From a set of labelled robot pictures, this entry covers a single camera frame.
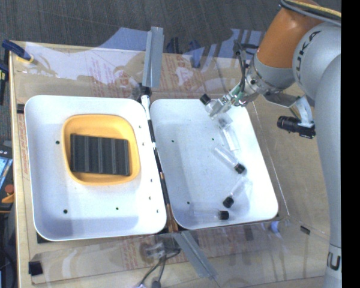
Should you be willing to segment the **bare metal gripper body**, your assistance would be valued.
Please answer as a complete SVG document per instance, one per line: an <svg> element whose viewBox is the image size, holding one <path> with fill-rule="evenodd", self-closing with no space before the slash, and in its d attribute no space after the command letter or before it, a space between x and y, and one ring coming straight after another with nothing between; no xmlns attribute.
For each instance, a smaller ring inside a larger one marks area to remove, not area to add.
<svg viewBox="0 0 360 288"><path fill-rule="evenodd" d="M234 106L246 106L259 95L267 93L267 85L254 67L248 68L241 81L228 93L227 99Z"/></svg>

